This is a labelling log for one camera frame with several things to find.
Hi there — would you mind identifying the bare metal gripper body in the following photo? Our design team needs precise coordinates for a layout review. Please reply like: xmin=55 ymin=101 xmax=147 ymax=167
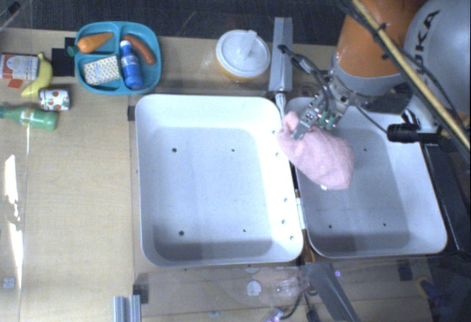
xmin=301 ymin=74 xmax=356 ymax=127

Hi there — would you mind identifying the pink plush cloth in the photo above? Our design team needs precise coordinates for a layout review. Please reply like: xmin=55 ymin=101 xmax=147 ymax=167
xmin=276 ymin=110 xmax=356 ymax=191

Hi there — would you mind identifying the white plastic tray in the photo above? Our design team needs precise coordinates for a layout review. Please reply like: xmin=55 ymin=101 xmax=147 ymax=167
xmin=134 ymin=93 xmax=305 ymax=269
xmin=285 ymin=96 xmax=449 ymax=260

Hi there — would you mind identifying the clear plastic bottle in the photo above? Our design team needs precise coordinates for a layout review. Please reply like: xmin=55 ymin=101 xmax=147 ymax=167
xmin=272 ymin=275 xmax=311 ymax=300

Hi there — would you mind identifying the blue divided plate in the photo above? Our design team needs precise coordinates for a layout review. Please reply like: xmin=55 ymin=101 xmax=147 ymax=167
xmin=74 ymin=21 xmax=163 ymax=96

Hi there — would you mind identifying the brown sausage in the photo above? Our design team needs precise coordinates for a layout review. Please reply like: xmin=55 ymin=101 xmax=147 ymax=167
xmin=122 ymin=33 xmax=157 ymax=66

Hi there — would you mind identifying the blue bottle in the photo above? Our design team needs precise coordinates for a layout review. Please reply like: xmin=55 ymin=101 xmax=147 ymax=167
xmin=118 ymin=39 xmax=144 ymax=90

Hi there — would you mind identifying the yellow patterned packet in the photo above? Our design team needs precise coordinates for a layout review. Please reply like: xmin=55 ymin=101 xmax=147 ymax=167
xmin=82 ymin=54 xmax=123 ymax=87

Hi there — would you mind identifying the orange carrot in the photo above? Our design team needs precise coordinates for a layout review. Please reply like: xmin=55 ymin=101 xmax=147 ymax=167
xmin=77 ymin=32 xmax=115 ymax=54

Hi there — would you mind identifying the white can with orange print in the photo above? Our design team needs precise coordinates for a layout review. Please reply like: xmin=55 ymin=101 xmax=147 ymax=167
xmin=38 ymin=87 xmax=71 ymax=112

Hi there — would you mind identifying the yellow banana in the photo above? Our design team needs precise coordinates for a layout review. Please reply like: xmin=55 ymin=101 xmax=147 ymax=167
xmin=21 ymin=52 xmax=54 ymax=99

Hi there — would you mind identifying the green bottle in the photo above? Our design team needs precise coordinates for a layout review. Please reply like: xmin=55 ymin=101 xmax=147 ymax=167
xmin=0 ymin=105 xmax=60 ymax=132

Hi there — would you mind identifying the white and orange carton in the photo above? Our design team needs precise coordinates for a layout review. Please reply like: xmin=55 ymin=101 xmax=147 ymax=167
xmin=0 ymin=52 xmax=41 ymax=81

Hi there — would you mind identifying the black cylinder on white bracket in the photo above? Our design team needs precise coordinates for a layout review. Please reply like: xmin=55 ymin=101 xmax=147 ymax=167
xmin=386 ymin=107 xmax=456 ymax=147

